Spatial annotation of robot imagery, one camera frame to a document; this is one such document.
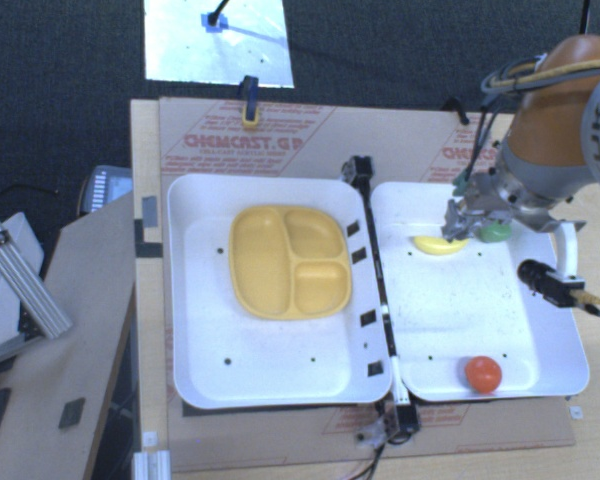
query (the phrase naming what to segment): blue clip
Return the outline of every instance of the blue clip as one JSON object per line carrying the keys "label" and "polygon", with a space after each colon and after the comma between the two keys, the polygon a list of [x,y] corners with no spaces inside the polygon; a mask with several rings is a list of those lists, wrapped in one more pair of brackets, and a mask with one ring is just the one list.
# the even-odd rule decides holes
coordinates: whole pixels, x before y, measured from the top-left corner
{"label": "blue clip", "polygon": [[223,30],[227,30],[229,28],[229,20],[227,20],[227,17],[224,14],[220,14],[220,16],[218,17],[218,21],[215,25],[210,25],[209,16],[211,16],[212,14],[212,12],[208,12],[206,14],[203,13],[200,15],[202,26],[207,32],[222,32]]}
{"label": "blue clip", "polygon": [[242,126],[255,128],[260,120],[258,110],[258,77],[245,76],[238,87],[238,97],[243,97],[246,103],[242,109]]}

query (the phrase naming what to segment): red ball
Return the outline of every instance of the red ball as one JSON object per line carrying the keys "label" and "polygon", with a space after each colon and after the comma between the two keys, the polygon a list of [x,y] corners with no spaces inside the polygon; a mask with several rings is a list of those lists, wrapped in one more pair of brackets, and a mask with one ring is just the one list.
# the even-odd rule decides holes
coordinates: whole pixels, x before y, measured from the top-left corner
{"label": "red ball", "polygon": [[500,365],[487,356],[476,356],[464,367],[471,387],[478,393],[492,393],[502,381]]}

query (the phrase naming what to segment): yellow banana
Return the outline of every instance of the yellow banana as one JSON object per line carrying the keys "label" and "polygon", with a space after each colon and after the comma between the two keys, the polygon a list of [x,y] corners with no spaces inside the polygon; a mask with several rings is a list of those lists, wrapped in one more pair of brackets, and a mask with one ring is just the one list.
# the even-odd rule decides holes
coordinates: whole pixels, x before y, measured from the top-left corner
{"label": "yellow banana", "polygon": [[441,256],[443,254],[453,254],[462,249],[469,239],[465,240],[452,240],[451,243],[447,242],[444,238],[435,236],[414,236],[413,243],[415,246],[426,254],[434,254]]}

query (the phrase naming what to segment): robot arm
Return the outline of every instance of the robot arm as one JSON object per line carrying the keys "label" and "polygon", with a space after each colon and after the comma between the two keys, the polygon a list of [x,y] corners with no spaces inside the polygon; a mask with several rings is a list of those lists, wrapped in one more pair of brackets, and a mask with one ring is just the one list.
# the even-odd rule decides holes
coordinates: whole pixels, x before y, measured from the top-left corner
{"label": "robot arm", "polygon": [[[587,69],[571,69],[579,65]],[[512,219],[538,232],[553,231],[559,222],[549,210],[583,186],[600,183],[600,37],[566,39],[540,62],[534,76],[494,79],[485,80],[485,92],[506,92],[497,86],[507,82],[510,92],[530,92],[495,165],[466,180],[462,200],[448,202],[442,228],[447,240]]]}

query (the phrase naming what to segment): dark floor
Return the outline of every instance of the dark floor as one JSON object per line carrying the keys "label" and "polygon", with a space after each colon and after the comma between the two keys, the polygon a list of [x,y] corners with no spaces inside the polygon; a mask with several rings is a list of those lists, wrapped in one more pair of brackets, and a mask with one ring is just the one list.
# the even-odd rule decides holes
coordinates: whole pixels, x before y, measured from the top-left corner
{"label": "dark floor", "polygon": [[[583,0],[283,1],[296,88],[262,99],[437,109],[456,95],[475,110],[487,73],[578,32]],[[47,251],[93,167],[129,165],[131,99],[235,95],[145,80],[143,34],[143,0],[0,0],[0,192],[59,191],[8,191],[0,217],[24,211]]]}

